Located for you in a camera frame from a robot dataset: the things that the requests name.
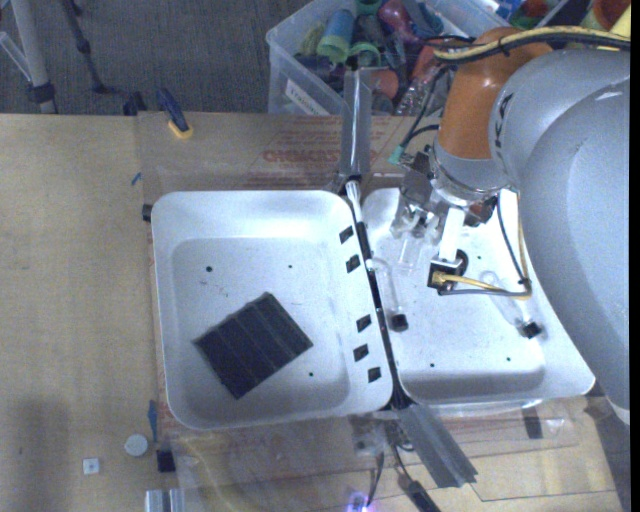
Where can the white plastic tray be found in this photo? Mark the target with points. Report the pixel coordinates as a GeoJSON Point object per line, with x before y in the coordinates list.
{"type": "Point", "coordinates": [260, 260]}
{"type": "Point", "coordinates": [465, 350]}

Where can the small white square tile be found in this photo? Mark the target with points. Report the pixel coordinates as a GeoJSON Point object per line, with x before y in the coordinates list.
{"type": "Point", "coordinates": [91, 466]}

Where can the black ribbed rectangular pad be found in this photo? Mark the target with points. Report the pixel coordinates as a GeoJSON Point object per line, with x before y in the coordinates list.
{"type": "Point", "coordinates": [252, 345]}

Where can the brown cardboard board red print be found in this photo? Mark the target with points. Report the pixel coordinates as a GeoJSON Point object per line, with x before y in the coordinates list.
{"type": "Point", "coordinates": [225, 150]}

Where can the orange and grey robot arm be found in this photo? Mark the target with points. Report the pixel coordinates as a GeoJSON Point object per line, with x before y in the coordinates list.
{"type": "Point", "coordinates": [565, 175]}

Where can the small grey round disc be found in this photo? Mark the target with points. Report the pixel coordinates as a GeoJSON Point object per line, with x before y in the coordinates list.
{"type": "Point", "coordinates": [136, 445]}

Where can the clear plastic bottle black cap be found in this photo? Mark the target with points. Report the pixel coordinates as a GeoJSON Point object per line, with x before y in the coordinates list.
{"type": "Point", "coordinates": [507, 305]}
{"type": "Point", "coordinates": [387, 290]}

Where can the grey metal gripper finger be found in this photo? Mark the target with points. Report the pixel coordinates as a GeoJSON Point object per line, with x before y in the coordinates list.
{"type": "Point", "coordinates": [429, 225]}
{"type": "Point", "coordinates": [404, 220]}

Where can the clear plastic storage bin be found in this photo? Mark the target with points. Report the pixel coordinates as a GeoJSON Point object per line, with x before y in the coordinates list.
{"type": "Point", "coordinates": [310, 75]}

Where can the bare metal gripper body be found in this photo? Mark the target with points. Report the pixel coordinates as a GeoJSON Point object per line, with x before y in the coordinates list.
{"type": "Point", "coordinates": [419, 185]}

